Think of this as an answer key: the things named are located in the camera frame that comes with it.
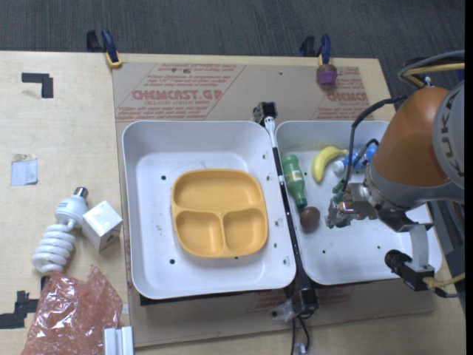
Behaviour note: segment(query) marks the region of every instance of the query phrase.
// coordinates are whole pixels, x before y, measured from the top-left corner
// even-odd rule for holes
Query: yellow divided plate
[[[181,174],[171,193],[180,245],[198,257],[253,254],[268,238],[268,216],[258,181],[236,169]]]

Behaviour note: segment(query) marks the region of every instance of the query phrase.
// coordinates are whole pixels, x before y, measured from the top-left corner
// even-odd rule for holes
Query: red plastic bag
[[[86,282],[52,273],[21,355],[102,354],[103,329],[118,328],[122,307],[116,290],[94,266]]]

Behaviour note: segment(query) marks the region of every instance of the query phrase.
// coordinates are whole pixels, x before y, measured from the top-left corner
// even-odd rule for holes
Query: table top
[[[125,62],[316,66],[314,58],[209,55],[122,54]],[[388,98],[389,91],[376,59],[335,58],[337,67],[359,68],[370,103]],[[21,82],[22,72],[54,77],[54,98],[45,103],[41,90]],[[0,52],[0,314],[13,312],[16,292],[39,296],[41,275],[30,258],[46,227],[55,223],[58,201],[76,187],[89,190],[89,206],[107,200],[121,211],[118,149],[115,132],[112,71],[103,54]],[[388,121],[386,106],[375,119]],[[15,155],[38,159],[38,182],[11,186]],[[85,238],[76,242],[70,276],[85,280],[95,264],[127,303],[123,241],[98,253]],[[449,276],[448,269],[440,273]],[[465,354],[466,321],[456,299],[434,298],[434,311],[405,317],[374,319],[310,328],[310,354]],[[127,324],[128,316],[122,316]],[[0,330],[0,353],[19,354],[26,328]],[[243,337],[184,342],[137,349],[137,354],[287,354],[291,330]],[[297,342],[304,342],[298,330]]]

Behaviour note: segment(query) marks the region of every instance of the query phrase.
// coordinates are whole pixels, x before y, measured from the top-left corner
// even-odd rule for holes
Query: brown round object
[[[299,213],[299,217],[304,229],[314,230],[319,224],[320,211],[315,206],[308,206]]]

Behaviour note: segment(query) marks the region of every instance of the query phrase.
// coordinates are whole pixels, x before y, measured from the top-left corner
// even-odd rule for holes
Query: green soda bottle
[[[307,200],[304,196],[305,182],[299,168],[299,159],[295,155],[289,154],[283,156],[281,162],[287,190],[296,200],[297,209],[302,210],[307,206]]]

